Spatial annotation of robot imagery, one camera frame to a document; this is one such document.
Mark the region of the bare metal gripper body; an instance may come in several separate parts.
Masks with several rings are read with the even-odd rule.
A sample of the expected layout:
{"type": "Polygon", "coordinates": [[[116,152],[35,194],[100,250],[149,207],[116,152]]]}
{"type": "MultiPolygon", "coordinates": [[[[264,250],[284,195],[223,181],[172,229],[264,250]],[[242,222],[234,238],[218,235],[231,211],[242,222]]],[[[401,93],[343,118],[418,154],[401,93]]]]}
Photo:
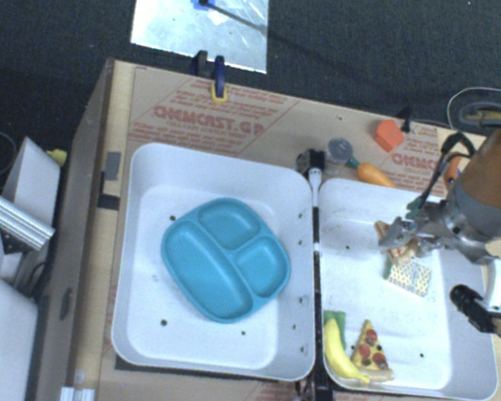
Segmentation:
{"type": "Polygon", "coordinates": [[[450,203],[425,203],[415,217],[416,235],[434,248],[457,250],[473,264],[487,265],[501,260],[491,254],[487,244],[493,241],[471,225],[459,208],[450,203]]]}

